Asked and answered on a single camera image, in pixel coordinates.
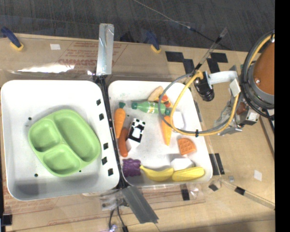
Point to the brown cardboard board, red print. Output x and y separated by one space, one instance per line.
234 202

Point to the black and white milk carton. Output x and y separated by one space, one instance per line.
135 133

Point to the red sausage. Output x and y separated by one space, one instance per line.
122 145

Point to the green plastic bottle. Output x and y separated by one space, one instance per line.
149 107

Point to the orange waffle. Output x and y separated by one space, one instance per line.
186 146

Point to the purple grapes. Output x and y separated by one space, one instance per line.
131 167

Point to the white cube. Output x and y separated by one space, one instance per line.
178 121

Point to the black cylinder on white bracket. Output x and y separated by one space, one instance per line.
205 88

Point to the orange carrot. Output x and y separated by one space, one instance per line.
167 134
119 120

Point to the green divided plate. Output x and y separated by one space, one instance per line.
70 134

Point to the white block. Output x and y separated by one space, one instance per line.
181 164

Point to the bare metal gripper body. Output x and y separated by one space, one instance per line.
247 117

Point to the yellow corn cob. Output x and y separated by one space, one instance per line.
188 174

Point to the yellow banana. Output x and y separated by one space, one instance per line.
158 174

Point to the pizza slice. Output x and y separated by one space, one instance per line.
157 93

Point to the white plastic tray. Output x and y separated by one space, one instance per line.
17 134
154 151

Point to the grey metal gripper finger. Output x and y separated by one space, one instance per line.
222 118
230 131

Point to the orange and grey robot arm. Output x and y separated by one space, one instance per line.
264 64

